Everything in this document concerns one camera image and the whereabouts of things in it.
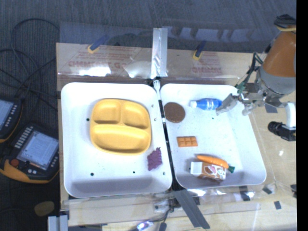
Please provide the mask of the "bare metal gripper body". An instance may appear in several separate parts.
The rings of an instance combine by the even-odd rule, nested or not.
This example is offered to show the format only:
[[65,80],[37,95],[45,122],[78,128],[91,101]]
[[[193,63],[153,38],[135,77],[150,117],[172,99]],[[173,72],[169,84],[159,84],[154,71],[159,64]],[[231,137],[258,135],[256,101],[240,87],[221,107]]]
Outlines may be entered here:
[[276,93],[269,89],[263,82],[260,83],[241,83],[237,85],[238,99],[244,105],[250,107],[261,107],[270,105],[275,108],[284,108],[286,102],[282,103],[280,98],[283,94]]

